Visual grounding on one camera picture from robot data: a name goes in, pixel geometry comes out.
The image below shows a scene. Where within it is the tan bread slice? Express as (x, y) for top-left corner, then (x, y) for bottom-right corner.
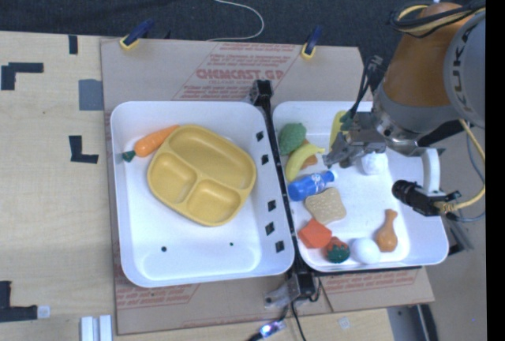
(304, 186), (348, 227)

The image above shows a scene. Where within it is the black cylinder on white bracket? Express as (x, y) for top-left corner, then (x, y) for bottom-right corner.
(391, 148), (462, 218)

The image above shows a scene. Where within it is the orange carrot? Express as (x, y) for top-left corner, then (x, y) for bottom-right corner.
(121, 124), (181, 163)

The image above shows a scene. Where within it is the brown chicken drumstick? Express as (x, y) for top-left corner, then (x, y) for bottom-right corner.
(374, 208), (400, 253)

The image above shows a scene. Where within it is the yellow divided plate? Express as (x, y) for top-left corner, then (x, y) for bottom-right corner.
(146, 124), (258, 228)

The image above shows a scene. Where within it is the green broccoli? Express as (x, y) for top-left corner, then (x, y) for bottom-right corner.
(278, 122), (309, 157)

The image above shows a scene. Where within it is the black block with thin wires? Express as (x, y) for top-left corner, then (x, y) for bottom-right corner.
(251, 79), (275, 107)
(293, 271), (317, 299)

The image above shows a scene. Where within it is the yellow banana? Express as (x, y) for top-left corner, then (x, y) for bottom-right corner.
(284, 142), (327, 183)

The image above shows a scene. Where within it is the white plastic tray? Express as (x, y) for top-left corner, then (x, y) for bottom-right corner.
(271, 99), (451, 274)
(109, 99), (297, 289)

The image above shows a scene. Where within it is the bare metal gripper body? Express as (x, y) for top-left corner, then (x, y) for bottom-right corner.
(342, 111), (421, 156)

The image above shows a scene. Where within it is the red strawberry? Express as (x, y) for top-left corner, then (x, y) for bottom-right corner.
(324, 236), (352, 265)

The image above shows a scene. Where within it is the brown cardboard board red print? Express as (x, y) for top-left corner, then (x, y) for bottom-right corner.
(99, 37), (436, 335)

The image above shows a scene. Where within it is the orange wedge block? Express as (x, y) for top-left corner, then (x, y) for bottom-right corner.
(297, 217), (334, 250)

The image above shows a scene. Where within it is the blue bottle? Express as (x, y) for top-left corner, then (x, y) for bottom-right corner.
(286, 169), (339, 202)

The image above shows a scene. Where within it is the white crumpled lump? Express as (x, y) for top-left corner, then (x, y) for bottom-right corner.
(360, 152), (390, 176)

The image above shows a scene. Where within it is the thin black rod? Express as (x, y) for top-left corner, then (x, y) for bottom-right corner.
(260, 100), (313, 293)

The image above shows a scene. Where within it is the white egg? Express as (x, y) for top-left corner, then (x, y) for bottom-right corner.
(350, 237), (382, 265)

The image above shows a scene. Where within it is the yellow oblong toy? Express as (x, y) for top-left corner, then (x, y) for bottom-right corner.
(328, 110), (349, 144)

